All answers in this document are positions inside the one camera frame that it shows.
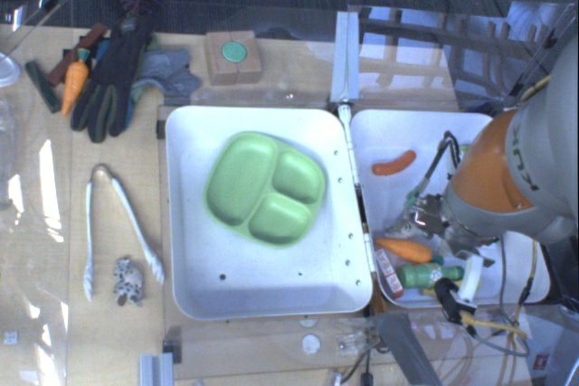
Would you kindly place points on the grey cloth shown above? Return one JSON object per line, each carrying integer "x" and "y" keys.
{"x": 174, "y": 74}

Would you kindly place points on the wooden block with green disc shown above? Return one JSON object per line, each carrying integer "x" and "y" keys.
{"x": 233, "y": 59}

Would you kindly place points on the spotted white toy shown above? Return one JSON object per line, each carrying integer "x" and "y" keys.
{"x": 129, "y": 282}

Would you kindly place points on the green bottle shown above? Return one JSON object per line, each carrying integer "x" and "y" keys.
{"x": 420, "y": 275}

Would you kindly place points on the white plastic tray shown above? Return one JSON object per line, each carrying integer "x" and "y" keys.
{"x": 203, "y": 275}
{"x": 398, "y": 135}

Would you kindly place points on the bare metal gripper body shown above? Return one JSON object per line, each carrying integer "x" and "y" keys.
{"x": 430, "y": 214}

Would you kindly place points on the red and white carton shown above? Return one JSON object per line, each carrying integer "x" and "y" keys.
{"x": 390, "y": 273}

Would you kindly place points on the black cylinder on white bracket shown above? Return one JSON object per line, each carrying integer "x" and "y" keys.
{"x": 470, "y": 280}

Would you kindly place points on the dark glove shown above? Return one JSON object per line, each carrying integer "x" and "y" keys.
{"x": 113, "y": 77}

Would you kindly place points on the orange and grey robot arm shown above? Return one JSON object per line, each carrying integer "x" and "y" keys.
{"x": 497, "y": 176}

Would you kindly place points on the orange carrot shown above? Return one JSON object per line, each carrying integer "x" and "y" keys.
{"x": 405, "y": 249}
{"x": 74, "y": 79}

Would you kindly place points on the brown bar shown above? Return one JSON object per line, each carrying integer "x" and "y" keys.
{"x": 77, "y": 52}

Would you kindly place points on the dark green bar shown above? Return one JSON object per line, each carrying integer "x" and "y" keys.
{"x": 43, "y": 86}

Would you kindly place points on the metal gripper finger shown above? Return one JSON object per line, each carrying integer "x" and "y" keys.
{"x": 402, "y": 230}

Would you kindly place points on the orange sausage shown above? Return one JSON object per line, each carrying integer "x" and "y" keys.
{"x": 393, "y": 165}

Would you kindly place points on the white plastic tongs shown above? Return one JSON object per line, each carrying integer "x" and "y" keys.
{"x": 135, "y": 221}

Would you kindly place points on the green divided plate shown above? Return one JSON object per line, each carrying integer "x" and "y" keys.
{"x": 267, "y": 190}

